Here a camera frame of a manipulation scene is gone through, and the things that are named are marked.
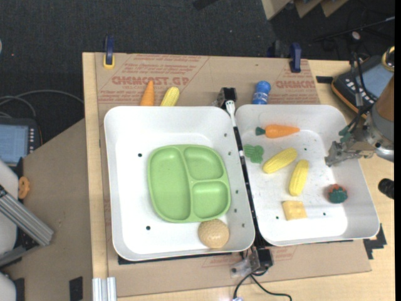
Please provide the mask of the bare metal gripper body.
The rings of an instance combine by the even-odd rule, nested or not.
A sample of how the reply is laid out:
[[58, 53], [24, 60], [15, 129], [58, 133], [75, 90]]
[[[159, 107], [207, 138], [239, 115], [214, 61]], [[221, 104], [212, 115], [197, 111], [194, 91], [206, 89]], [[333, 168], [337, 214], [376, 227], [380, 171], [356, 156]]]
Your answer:
[[394, 162], [393, 143], [383, 137], [365, 137], [362, 134], [342, 138], [342, 149], [352, 158], [371, 158], [377, 156]]

